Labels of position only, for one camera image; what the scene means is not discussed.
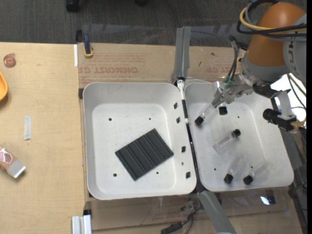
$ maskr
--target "clear plastic piece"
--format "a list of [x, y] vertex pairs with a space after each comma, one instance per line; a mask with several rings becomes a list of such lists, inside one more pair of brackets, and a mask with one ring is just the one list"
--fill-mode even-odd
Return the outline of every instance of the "clear plastic piece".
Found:
[[257, 181], [265, 181], [268, 179], [269, 170], [271, 169], [271, 165], [268, 161], [264, 160], [259, 163], [256, 167], [252, 168], [248, 175], [244, 177], [244, 183], [246, 185], [250, 185], [254, 180]]
[[235, 129], [230, 134], [223, 137], [221, 140], [217, 141], [213, 148], [217, 151], [217, 153], [221, 154], [227, 150], [227, 148], [236, 141], [236, 139], [240, 136], [241, 132], [238, 129]]
[[[222, 85], [223, 85], [223, 82], [221, 81], [213, 82], [213, 89], [212, 89], [213, 94], [215, 94], [217, 89]], [[204, 106], [204, 108], [198, 114], [198, 117], [195, 120], [195, 124], [197, 126], [200, 126], [204, 122], [205, 119], [211, 117], [216, 111], [217, 111], [216, 108], [212, 106], [211, 102], [208, 102], [207, 105]]]
[[243, 154], [238, 154], [232, 159], [227, 169], [227, 174], [224, 177], [224, 182], [226, 182], [227, 184], [231, 184], [232, 180], [244, 168], [243, 164], [245, 163], [246, 159], [247, 159], [246, 156], [244, 156]]
[[209, 118], [215, 111], [216, 109], [214, 108], [214, 106], [212, 106], [210, 102], [207, 103], [207, 105], [200, 111], [199, 116], [195, 120], [196, 125], [200, 126], [204, 122], [204, 120], [206, 118]]

